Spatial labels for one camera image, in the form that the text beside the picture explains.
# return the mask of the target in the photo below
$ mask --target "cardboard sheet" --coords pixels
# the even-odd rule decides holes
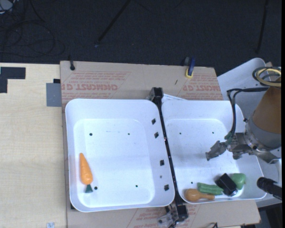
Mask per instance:
[[[60,62],[64,131],[67,223],[69,228],[144,228],[159,227],[157,218],[165,208],[123,209],[83,213],[71,209],[69,199],[65,106],[75,98],[145,99],[152,87],[161,87],[168,95],[188,100],[223,100],[214,68],[195,67],[193,78],[185,77],[187,67],[136,65],[99,62]],[[254,200],[209,204],[187,204],[189,218],[182,228],[219,227],[256,224],[260,215]]]

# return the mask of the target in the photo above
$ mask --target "yellow cable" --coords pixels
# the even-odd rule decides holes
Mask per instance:
[[[260,69],[256,72],[256,78],[260,83],[267,85],[267,86],[281,87],[282,83],[275,83],[275,82],[270,82],[270,81],[266,81],[266,80],[262,79],[260,77],[260,74],[263,73],[264,71],[274,72],[274,73],[279,74],[280,76],[282,74],[281,71],[274,69],[274,68],[263,68],[263,69]]]

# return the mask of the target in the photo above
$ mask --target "dark floor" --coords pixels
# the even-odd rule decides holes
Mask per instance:
[[[261,223],[241,228],[283,228],[282,203],[259,208]]]
[[[281,66],[282,0],[15,0],[0,14],[0,62],[77,61],[197,66],[221,75],[260,57]]]

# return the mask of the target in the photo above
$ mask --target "toy carrot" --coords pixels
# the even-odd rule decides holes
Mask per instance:
[[[90,185],[93,181],[93,175],[84,154],[82,153],[79,154],[79,160],[80,160],[80,179],[83,184],[87,185],[85,192],[86,193],[93,192],[93,189]]]

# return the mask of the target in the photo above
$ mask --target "blue clamp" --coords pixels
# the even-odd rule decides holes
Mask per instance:
[[[195,59],[194,57],[191,58],[190,66],[189,68],[186,69],[186,77],[187,78],[192,78],[193,77],[193,69],[195,66]]]

